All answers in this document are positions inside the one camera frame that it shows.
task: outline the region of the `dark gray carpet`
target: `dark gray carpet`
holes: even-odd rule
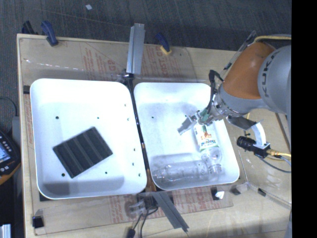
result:
[[[39,34],[48,20],[57,36],[124,42],[137,22],[145,43],[157,44],[162,32],[172,46],[235,51],[252,30],[291,34],[292,0],[0,0],[0,16],[0,96],[18,104],[16,34],[27,20]],[[12,103],[0,100],[0,130],[13,116]]]

